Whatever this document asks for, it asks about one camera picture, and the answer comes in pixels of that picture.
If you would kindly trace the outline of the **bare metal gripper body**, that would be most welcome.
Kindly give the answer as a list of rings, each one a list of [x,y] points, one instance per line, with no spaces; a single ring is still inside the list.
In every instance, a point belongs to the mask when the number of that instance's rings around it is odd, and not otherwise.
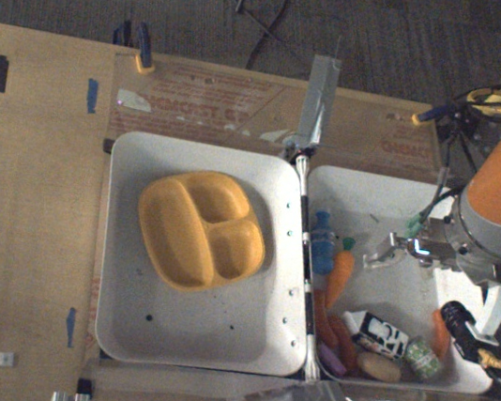
[[[422,240],[424,248],[432,252],[430,260],[417,259],[422,266],[460,271],[471,282],[495,281],[497,258],[470,237],[458,222],[430,218],[415,238]]]

